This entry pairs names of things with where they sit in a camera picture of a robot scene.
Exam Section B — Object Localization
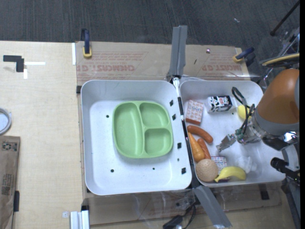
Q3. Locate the black cylinder on white bracket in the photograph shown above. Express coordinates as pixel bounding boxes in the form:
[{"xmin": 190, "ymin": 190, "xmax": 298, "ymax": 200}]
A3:
[{"xmin": 270, "ymin": 132, "xmax": 300, "ymax": 177}]

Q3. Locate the yellow lemon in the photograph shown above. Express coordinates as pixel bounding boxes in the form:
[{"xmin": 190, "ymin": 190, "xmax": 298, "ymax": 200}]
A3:
[{"xmin": 237, "ymin": 104, "xmax": 251, "ymax": 120}]

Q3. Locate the long orange sausage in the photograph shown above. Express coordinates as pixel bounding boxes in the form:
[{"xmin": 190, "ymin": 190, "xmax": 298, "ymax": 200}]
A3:
[{"xmin": 187, "ymin": 125, "xmax": 214, "ymax": 144}]

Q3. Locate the tan bread roll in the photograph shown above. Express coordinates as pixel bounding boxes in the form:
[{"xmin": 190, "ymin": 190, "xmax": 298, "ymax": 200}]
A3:
[{"xmin": 195, "ymin": 158, "xmax": 219, "ymax": 183}]

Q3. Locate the orange and white carton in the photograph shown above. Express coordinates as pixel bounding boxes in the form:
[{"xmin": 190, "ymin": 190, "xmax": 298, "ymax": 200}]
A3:
[{"xmin": 185, "ymin": 99, "xmax": 205, "ymax": 125}]

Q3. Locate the brown cardboard board, red print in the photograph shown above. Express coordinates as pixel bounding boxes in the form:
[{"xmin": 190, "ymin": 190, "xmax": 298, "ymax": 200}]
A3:
[{"xmin": 75, "ymin": 41, "xmax": 282, "ymax": 225}]

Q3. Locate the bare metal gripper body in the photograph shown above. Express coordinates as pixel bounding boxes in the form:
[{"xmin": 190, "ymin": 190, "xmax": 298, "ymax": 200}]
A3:
[{"xmin": 236, "ymin": 124, "xmax": 264, "ymax": 145}]

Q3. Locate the yellow banana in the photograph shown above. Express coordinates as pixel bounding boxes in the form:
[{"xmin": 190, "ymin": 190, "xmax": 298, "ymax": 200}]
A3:
[{"xmin": 214, "ymin": 166, "xmax": 247, "ymax": 183}]

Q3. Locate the short orange sausage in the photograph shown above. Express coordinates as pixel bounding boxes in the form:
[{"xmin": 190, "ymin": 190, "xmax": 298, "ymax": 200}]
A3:
[{"xmin": 197, "ymin": 138, "xmax": 212, "ymax": 160}]

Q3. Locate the orange carrot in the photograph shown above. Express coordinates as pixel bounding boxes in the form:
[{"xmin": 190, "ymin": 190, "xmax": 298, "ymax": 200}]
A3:
[{"xmin": 187, "ymin": 132, "xmax": 205, "ymax": 163}]

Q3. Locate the white tape roll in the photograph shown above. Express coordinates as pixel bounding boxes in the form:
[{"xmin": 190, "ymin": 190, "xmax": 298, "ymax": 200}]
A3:
[{"xmin": 0, "ymin": 107, "xmax": 12, "ymax": 136}]

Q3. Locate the green divided plate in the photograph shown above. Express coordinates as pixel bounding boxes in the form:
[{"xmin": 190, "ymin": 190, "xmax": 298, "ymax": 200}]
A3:
[{"xmin": 112, "ymin": 101, "xmax": 174, "ymax": 159}]

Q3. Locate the small white and pink carton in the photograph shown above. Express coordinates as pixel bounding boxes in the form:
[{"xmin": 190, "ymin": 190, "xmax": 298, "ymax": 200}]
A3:
[{"xmin": 211, "ymin": 156, "xmax": 228, "ymax": 169}]

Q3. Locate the black and white cow carton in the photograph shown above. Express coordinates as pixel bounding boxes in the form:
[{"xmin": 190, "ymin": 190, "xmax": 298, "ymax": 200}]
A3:
[{"xmin": 207, "ymin": 95, "xmax": 234, "ymax": 114}]

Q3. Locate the white plastic tray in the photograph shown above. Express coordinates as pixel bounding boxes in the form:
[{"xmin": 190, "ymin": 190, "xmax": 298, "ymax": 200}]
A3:
[
  {"xmin": 179, "ymin": 80, "xmax": 287, "ymax": 188},
  {"xmin": 80, "ymin": 80, "xmax": 193, "ymax": 196}
]

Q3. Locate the brown paper bag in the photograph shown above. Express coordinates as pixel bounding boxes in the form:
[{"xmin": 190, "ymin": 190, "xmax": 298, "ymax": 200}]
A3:
[{"xmin": 0, "ymin": 135, "xmax": 21, "ymax": 229}]

